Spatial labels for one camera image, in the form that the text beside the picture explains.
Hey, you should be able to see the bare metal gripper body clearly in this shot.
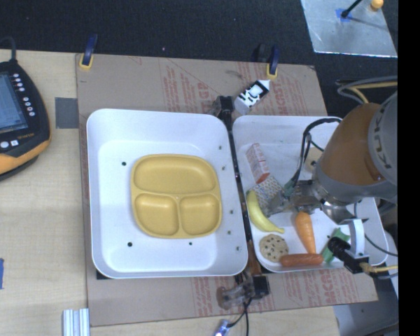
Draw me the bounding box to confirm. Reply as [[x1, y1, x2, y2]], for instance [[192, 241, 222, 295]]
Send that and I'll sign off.
[[288, 179, 369, 225]]

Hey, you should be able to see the white carton with orange pattern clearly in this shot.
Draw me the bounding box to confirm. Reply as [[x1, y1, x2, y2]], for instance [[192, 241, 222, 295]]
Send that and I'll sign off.
[[250, 175, 285, 217]]

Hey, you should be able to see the yellow banana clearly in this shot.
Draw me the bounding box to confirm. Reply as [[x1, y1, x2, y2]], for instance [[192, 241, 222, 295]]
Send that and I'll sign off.
[[245, 189, 286, 234]]

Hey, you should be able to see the orange carrot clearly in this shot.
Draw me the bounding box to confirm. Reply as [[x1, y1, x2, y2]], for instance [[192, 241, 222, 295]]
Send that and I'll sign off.
[[294, 211, 317, 256]]

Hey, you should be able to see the brown chocolate chip biscuit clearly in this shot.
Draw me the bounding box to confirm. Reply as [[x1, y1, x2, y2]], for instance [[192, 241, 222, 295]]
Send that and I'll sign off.
[[258, 233, 290, 263]]

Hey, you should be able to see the orange and white juice carton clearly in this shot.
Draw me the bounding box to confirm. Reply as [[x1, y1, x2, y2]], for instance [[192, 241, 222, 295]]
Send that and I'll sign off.
[[244, 142, 272, 185]]

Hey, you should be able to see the green toy vegetable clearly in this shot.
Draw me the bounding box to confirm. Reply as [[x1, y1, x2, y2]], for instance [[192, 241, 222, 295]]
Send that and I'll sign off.
[[321, 227, 351, 265]]

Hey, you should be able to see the orange sausage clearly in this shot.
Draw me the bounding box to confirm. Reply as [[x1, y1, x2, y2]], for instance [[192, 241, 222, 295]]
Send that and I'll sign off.
[[279, 253, 325, 268]]

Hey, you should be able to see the white plastic tray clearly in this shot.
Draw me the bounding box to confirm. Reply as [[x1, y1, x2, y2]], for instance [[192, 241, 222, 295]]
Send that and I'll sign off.
[[232, 115, 390, 274], [86, 108, 249, 280]]

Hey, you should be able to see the yellow divided plate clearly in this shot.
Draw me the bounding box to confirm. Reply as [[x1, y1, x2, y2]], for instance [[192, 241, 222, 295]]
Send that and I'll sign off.
[[129, 153, 223, 239]]

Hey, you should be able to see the black and white milk carton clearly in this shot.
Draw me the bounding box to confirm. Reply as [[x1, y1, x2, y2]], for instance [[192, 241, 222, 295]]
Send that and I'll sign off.
[[233, 78, 271, 116]]

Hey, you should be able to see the brown cardboard board red print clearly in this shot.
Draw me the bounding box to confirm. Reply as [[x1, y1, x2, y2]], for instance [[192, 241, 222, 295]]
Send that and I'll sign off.
[[75, 52, 379, 327]]

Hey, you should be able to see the black cylinder on white bracket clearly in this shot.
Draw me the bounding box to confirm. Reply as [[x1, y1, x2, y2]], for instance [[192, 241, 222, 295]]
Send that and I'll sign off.
[[327, 218, 370, 274]]

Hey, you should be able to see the black block with thin wires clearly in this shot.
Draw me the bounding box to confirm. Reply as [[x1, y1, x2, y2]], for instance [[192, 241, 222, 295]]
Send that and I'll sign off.
[[211, 95, 236, 119], [251, 274, 271, 299]]

